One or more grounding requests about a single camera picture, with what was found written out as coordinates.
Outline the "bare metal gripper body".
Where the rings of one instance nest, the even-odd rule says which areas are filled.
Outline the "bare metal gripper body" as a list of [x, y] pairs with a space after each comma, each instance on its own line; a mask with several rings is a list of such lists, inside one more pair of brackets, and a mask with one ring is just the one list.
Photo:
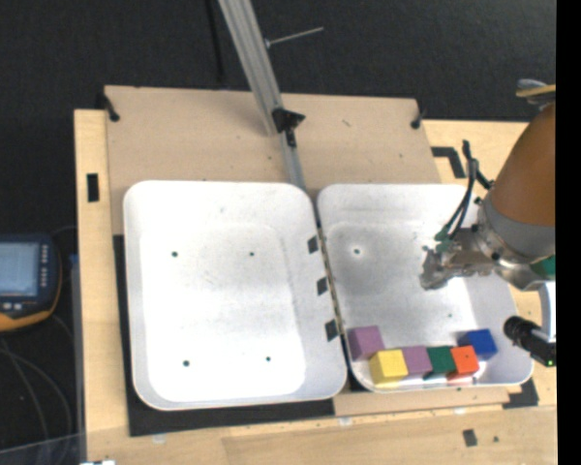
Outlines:
[[530, 258], [515, 251], [493, 231], [482, 227], [459, 229], [451, 236], [442, 228], [434, 236], [435, 246], [425, 248], [419, 282], [425, 290], [440, 289], [452, 278], [496, 274], [520, 291], [538, 288], [538, 272]]

